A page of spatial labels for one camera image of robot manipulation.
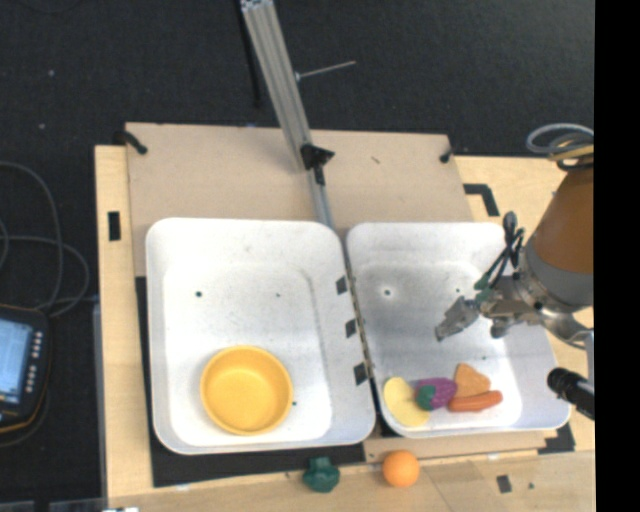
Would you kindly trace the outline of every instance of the black cable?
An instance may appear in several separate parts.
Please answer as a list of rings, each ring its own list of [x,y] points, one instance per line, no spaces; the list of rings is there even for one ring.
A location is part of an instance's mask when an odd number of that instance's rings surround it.
[[[495,288],[498,285],[498,282],[504,275],[504,271],[506,270],[507,264],[509,262],[511,262],[514,268],[518,266],[518,255],[522,247],[522,241],[524,239],[524,229],[519,228],[516,230],[517,225],[518,219],[516,215],[513,212],[508,212],[502,220],[505,248],[502,250],[500,256],[498,256],[496,261],[493,262],[491,268],[487,272],[488,275],[491,275],[496,267],[500,265],[498,272],[489,284],[489,288]]]
[[[57,245],[55,240],[51,240],[49,238],[44,238],[39,236],[11,235],[8,238],[13,242],[34,242],[34,243],[42,243],[42,244],[49,244],[49,245]],[[80,291],[76,295],[72,297],[57,299],[55,301],[54,305],[59,305],[61,303],[69,303],[69,304],[57,311],[49,312],[48,313],[49,318],[59,317],[67,313],[68,311],[72,310],[75,306],[77,306],[83,299],[86,298],[85,296],[86,296],[87,290],[89,289],[89,285],[91,284],[91,272],[89,270],[89,264],[87,263],[87,260],[82,256],[82,254],[80,254],[76,249],[74,249],[70,245],[63,244],[63,247],[67,252],[72,254],[82,266],[83,273],[84,273],[84,281]],[[38,306],[35,306],[34,309],[42,310],[47,305],[48,303],[40,304]]]
[[[121,144],[124,146],[130,144],[139,155],[146,155],[149,151],[149,148],[142,144],[133,133],[126,130],[117,130],[113,132],[111,140],[114,144]]]
[[[51,406],[50,393],[51,391],[47,389],[47,392],[43,397],[42,407],[38,412],[38,417],[36,418],[36,422],[28,427],[29,430],[27,432],[24,432],[24,433],[7,432],[5,434],[0,434],[2,436],[13,437],[13,439],[11,439],[10,441],[5,441],[0,443],[0,449],[9,448],[10,446],[16,446],[18,444],[21,444],[25,442],[27,439],[29,439],[33,434],[35,434],[40,429],[40,427],[44,423],[44,420],[47,417],[47,414],[49,413],[49,408]]]
[[[2,167],[23,172],[28,176],[30,176],[31,178],[33,178],[36,181],[36,183],[38,183],[42,191],[44,192],[45,196],[47,197],[49,206],[51,208],[51,218],[53,220],[53,228],[55,231],[55,244],[57,248],[57,257],[58,257],[58,275],[56,276],[56,282],[55,282],[53,292],[51,293],[51,297],[49,298],[49,301],[45,303],[45,306],[44,306],[44,312],[45,314],[48,314],[51,308],[53,307],[53,305],[55,304],[56,300],[58,299],[60,288],[62,287],[62,275],[64,273],[64,244],[62,242],[62,232],[60,230],[58,210],[56,209],[56,204],[55,204],[55,201],[53,200],[53,195],[51,194],[49,187],[44,182],[44,180],[40,176],[38,176],[34,171],[32,171],[28,167],[21,164],[15,164],[12,162],[5,162],[0,160],[0,168]]]
[[[536,144],[534,141],[541,135],[545,135],[552,132],[569,132],[563,136],[556,137],[551,143],[546,146]],[[593,144],[594,132],[593,130],[581,126],[579,124],[570,123],[556,123],[549,124],[532,131],[525,144],[532,153],[555,155],[558,153],[565,153],[574,149],[583,148],[587,144]]]
[[[564,160],[556,162],[557,166],[563,171],[584,171],[593,168],[593,161],[588,163],[567,164]]]
[[[587,347],[584,345],[584,341],[581,341],[581,340],[574,340],[574,341],[560,340],[560,341],[565,345],[569,345],[572,348],[577,348],[578,350],[587,350]]]

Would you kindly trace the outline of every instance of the toy vegetable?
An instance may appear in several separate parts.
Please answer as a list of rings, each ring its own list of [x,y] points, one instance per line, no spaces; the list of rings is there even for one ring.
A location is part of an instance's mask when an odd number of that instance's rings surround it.
[[[331,464],[329,457],[316,457],[309,460],[309,469],[302,480],[314,491],[328,493],[338,485],[340,470]]]
[[[479,395],[454,397],[447,407],[452,412],[478,412],[502,402],[502,393],[485,391]]]
[[[419,380],[416,385],[416,402],[427,411],[444,407],[458,390],[458,385],[451,379],[434,377]]]

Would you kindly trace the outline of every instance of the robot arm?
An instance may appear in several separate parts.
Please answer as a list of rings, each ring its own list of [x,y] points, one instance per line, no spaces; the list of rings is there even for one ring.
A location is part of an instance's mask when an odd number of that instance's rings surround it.
[[[565,134],[548,145],[534,144],[539,137],[559,131]],[[558,368],[547,382],[560,397],[595,419],[594,333],[573,317],[594,303],[593,138],[591,130],[569,124],[545,126],[529,136],[529,149],[548,154],[567,174],[526,244],[515,214],[505,216],[505,249],[476,283],[475,298],[459,297],[445,313],[436,337],[442,341],[480,315],[492,321],[494,338],[523,322],[544,326],[560,340],[587,351],[588,379]],[[513,273],[505,277],[508,264]]]

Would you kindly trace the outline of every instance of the cardboard surface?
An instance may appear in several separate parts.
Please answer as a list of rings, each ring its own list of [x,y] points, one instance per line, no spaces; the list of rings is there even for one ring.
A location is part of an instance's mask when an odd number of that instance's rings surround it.
[[[315,220],[307,171],[278,128],[128,123],[148,148],[128,148],[136,276],[144,237],[166,217]],[[335,229],[365,221],[468,221],[469,204],[445,135],[313,131],[335,152],[325,166]]]

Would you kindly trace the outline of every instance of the black clip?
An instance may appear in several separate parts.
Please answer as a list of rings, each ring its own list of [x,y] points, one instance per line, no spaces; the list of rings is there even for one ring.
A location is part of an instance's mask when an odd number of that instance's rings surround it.
[[[131,144],[131,146],[138,152],[140,155],[144,155],[149,151],[147,146],[144,146],[140,143],[140,141],[133,135],[132,133],[126,130],[118,130],[113,133],[112,136],[113,144],[120,144],[126,146],[127,144]]]
[[[312,144],[303,145],[302,148],[300,148],[300,153],[302,154],[302,161],[304,162],[305,169],[307,171],[313,169],[316,183],[324,186],[325,180],[322,166],[331,160],[335,153],[327,149],[316,147]]]

